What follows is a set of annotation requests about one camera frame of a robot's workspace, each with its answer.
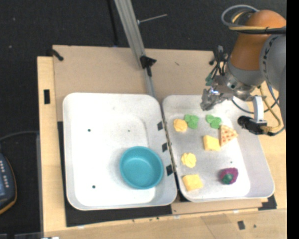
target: metal pole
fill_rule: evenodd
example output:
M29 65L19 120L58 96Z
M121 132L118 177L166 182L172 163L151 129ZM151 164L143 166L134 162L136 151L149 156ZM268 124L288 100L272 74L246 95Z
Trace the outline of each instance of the metal pole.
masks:
M114 0L114 2L118 10L129 46L133 55L135 56L138 66L142 68L140 59L142 56L145 56L145 50L131 0ZM146 70L143 71L148 94L156 98L152 78L147 74Z

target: yellow cheese toy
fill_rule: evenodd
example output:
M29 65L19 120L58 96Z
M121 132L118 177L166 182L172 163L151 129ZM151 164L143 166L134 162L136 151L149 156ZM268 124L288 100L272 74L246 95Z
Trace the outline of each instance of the yellow cheese toy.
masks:
M205 150L220 151L219 139L210 135L205 135L203 138Z
M174 128L176 132L186 132L188 129L188 125L187 122L182 119L175 119Z
M187 191L200 189L204 186L198 174L185 175L183 177L183 182Z
M189 168L193 168L196 165L197 159L195 154L193 153L184 153L183 156L181 157L181 162L185 166L188 166Z

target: toy pizza slice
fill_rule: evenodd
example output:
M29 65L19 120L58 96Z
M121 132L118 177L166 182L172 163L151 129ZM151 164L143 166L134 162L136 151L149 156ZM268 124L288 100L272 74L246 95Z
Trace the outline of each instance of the toy pizza slice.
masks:
M221 125L219 130L220 130L220 140L219 140L220 146L224 146L225 144L227 144L232 139L235 139L238 136L238 133L234 129L226 125Z

